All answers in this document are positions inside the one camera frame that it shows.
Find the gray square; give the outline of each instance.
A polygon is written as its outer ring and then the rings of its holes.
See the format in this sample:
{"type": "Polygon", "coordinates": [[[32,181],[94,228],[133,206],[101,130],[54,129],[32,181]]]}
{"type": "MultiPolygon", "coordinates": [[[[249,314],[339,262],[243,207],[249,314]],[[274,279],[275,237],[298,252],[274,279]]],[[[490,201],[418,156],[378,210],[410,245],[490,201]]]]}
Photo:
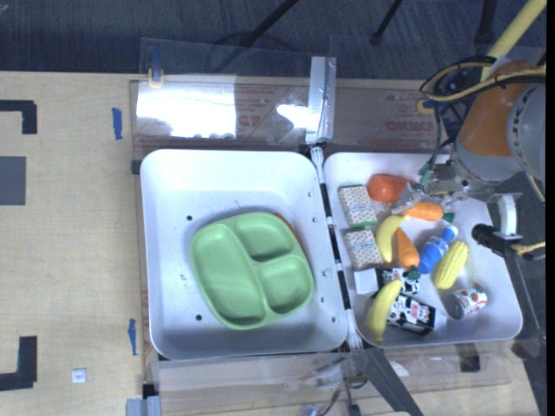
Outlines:
{"type": "Polygon", "coordinates": [[[0,205],[25,205],[26,157],[0,156],[0,205]]]}

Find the light wood surface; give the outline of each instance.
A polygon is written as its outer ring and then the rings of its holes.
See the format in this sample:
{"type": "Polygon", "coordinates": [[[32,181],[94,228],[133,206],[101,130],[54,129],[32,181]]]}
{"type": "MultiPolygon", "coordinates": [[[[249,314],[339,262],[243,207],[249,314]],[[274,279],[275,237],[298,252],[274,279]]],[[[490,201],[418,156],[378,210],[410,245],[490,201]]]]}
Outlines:
{"type": "MultiPolygon", "coordinates": [[[[126,399],[140,395],[145,367],[129,100],[136,77],[0,73],[0,99],[38,106],[37,135],[21,134],[19,114],[0,113],[0,155],[27,157],[26,205],[0,206],[0,373],[15,370],[19,336],[38,337],[38,380],[31,389],[1,392],[0,414],[125,414],[126,399]],[[122,111],[122,140],[114,136],[113,107],[122,111]],[[136,356],[129,319],[136,321],[136,356]],[[73,384],[71,370],[81,367],[87,382],[73,384]]],[[[510,350],[501,359],[499,380],[490,385],[422,391],[415,400],[425,414],[538,414],[522,362],[510,350]]],[[[393,414],[381,397],[357,403],[363,414],[393,414]]],[[[344,414],[341,401],[329,413],[344,414]]]]}

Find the dark floor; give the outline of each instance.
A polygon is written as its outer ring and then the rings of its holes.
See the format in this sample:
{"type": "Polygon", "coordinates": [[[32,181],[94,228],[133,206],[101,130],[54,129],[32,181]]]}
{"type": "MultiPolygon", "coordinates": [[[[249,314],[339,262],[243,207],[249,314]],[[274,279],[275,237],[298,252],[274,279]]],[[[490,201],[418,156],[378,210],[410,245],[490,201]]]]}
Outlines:
{"type": "MultiPolygon", "coordinates": [[[[404,0],[379,46],[369,39],[394,0],[301,0],[255,43],[338,59],[338,77],[417,79],[487,50],[474,44],[484,0],[404,0]]],[[[497,38],[527,0],[498,0],[497,38]]],[[[141,38],[233,44],[283,0],[0,0],[0,70],[135,73],[141,38]]],[[[545,11],[512,50],[537,61],[546,46],[545,11]]],[[[545,207],[524,178],[520,232],[545,240],[545,207]]],[[[525,328],[515,351],[526,367],[542,414],[547,413],[545,260],[513,270],[525,328]],[[522,272],[527,290],[519,286],[522,272]]]]}

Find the yellow pole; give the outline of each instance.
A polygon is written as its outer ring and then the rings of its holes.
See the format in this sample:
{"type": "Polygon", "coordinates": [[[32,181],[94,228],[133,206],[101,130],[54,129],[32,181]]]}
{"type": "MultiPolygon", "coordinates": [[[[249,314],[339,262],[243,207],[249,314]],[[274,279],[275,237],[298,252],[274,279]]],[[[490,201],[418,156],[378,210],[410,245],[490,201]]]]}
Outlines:
{"type": "MultiPolygon", "coordinates": [[[[487,54],[496,58],[507,54],[526,30],[530,28],[530,25],[545,9],[546,5],[547,0],[528,0],[487,54]]],[[[482,80],[486,74],[487,68],[482,73],[482,80]]]]}

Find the carrot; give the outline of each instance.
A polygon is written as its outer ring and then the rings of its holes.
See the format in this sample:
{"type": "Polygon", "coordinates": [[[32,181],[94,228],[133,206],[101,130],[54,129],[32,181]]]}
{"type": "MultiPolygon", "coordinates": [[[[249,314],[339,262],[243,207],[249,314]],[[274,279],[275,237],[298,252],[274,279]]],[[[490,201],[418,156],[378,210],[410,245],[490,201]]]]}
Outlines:
{"type": "Polygon", "coordinates": [[[418,266],[420,255],[415,244],[412,243],[401,228],[397,228],[395,235],[397,237],[397,258],[399,263],[405,268],[418,266]]]}
{"type": "Polygon", "coordinates": [[[390,174],[374,174],[366,184],[366,189],[372,200],[393,204],[399,200],[399,194],[407,186],[407,182],[402,177],[390,174]]]}
{"type": "Polygon", "coordinates": [[[431,202],[418,202],[403,213],[413,218],[422,218],[430,222],[435,222],[443,217],[443,209],[438,204],[432,204],[431,202]]]}

